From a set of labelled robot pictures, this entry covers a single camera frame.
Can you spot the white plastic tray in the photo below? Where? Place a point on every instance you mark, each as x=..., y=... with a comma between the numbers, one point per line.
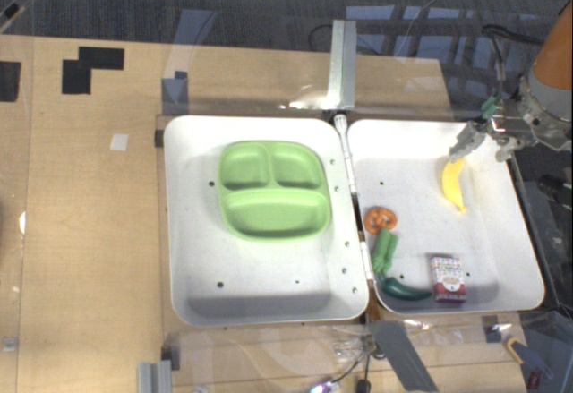
x=488, y=243
x=268, y=279

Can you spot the light green bean pods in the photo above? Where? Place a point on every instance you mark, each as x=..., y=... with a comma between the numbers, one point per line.
x=382, y=252

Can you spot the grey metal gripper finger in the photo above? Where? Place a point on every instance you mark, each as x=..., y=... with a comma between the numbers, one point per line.
x=503, y=151
x=467, y=141

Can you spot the green divided plate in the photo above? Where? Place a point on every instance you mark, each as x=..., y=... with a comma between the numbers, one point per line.
x=273, y=212

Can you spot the orange pretzel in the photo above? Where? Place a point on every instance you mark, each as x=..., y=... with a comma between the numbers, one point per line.
x=372, y=221

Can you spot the yellow banana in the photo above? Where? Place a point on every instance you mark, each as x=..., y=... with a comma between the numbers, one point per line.
x=453, y=183

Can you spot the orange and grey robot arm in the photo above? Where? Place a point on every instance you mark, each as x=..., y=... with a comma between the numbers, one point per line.
x=555, y=55

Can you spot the dark green pepper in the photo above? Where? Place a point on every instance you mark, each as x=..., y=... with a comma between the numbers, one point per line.
x=400, y=289

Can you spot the thin black and white rod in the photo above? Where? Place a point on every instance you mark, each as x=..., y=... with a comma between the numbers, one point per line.
x=348, y=158

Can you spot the red and white carton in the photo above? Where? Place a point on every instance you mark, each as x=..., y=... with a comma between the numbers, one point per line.
x=448, y=279

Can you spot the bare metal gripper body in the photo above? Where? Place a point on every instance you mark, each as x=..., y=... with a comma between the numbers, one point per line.
x=519, y=127

